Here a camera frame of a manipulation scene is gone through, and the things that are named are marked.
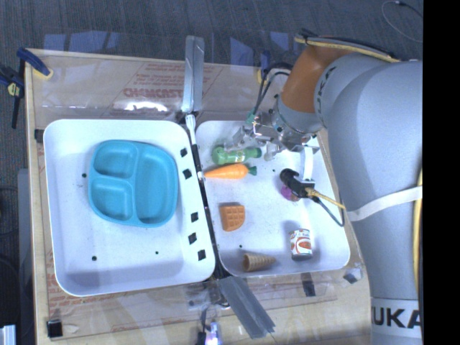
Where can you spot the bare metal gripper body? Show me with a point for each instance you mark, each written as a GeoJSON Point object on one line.
{"type": "Point", "coordinates": [276, 131]}

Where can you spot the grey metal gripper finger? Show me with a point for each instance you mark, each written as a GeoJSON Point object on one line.
{"type": "Point", "coordinates": [270, 153]}
{"type": "Point", "coordinates": [241, 137]}

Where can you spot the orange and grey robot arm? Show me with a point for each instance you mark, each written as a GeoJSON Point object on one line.
{"type": "Point", "coordinates": [373, 149]}

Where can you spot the green bottle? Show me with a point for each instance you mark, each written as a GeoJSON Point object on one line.
{"type": "Point", "coordinates": [230, 156]}

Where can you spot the orange carrot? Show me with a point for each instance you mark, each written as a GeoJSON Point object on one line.
{"type": "Point", "coordinates": [226, 171]}

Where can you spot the purple grapes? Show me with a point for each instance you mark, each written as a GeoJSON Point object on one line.
{"type": "Point", "coordinates": [286, 193]}

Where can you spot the white plastic tray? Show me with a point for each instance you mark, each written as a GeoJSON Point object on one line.
{"type": "Point", "coordinates": [118, 261]}
{"type": "Point", "coordinates": [266, 214]}

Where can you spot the orange waffle piece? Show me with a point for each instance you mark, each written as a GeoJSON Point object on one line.
{"type": "Point", "coordinates": [232, 217]}

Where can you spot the red and white can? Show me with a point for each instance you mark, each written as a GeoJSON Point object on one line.
{"type": "Point", "coordinates": [301, 243]}

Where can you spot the blue divided plate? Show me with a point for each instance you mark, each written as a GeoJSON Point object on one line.
{"type": "Point", "coordinates": [154, 185]}

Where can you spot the brown ice cream cone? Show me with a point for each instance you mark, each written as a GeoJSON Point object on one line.
{"type": "Point", "coordinates": [257, 262]}

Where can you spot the brown cardboard board red print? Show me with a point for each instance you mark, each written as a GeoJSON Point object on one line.
{"type": "Point", "coordinates": [108, 85]}

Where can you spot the black cylinder on white bracket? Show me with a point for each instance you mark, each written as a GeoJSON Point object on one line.
{"type": "Point", "coordinates": [292, 180]}

